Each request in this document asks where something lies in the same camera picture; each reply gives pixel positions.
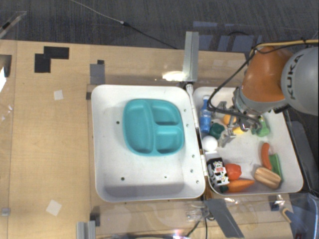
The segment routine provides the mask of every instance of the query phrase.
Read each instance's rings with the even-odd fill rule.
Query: white egg
[[[218,142],[215,137],[208,135],[203,138],[202,146],[205,151],[212,152],[217,149]]]

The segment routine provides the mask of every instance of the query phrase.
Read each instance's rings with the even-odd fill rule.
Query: white tray
[[[220,101],[227,101],[227,107],[232,105],[234,88],[222,88],[213,98],[213,104],[217,106]],[[211,95],[214,88],[201,87],[194,91],[194,102],[199,114],[203,106],[203,96]],[[257,167],[261,166],[261,146],[264,142],[270,144],[270,152],[277,153],[281,166],[283,181],[278,189],[270,189],[259,182],[240,193],[223,193],[221,195],[257,195],[257,194],[281,194],[294,193],[301,190],[303,176],[297,161],[294,147],[282,113],[265,113],[264,118],[270,127],[270,134],[265,137],[252,135],[251,132],[238,135],[224,148],[218,148],[217,154],[207,155],[206,160],[220,156],[224,163],[235,163],[241,166],[241,178],[253,179]]]
[[[130,152],[122,117],[133,99],[161,99],[181,114],[185,143],[171,155]],[[108,202],[196,198],[205,180],[188,94],[178,87],[101,85],[92,92],[96,190]]]

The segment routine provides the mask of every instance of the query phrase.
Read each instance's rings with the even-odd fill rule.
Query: teal plate
[[[174,154],[184,146],[184,130],[177,107],[164,100],[134,99],[123,113],[127,147],[140,155]]]

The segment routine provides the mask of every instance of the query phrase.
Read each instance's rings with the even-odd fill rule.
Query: toy carrot
[[[220,186],[219,189],[222,193],[226,191],[229,193],[237,193],[248,188],[254,183],[255,181],[248,180],[248,179],[234,180],[234,181],[230,181],[227,185]]]
[[[269,143],[265,142],[263,144],[263,146],[261,147],[261,161],[262,161],[262,164],[263,164],[263,167],[271,170],[272,169],[272,166],[271,166],[271,162],[270,162],[270,159],[269,159]]]

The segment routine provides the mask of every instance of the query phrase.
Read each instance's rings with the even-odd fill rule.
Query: white tape mark
[[[51,200],[50,204],[46,208],[46,211],[54,216],[57,216],[62,205],[59,204],[57,201]]]
[[[54,91],[54,100],[61,100],[61,99],[63,99],[62,90]]]

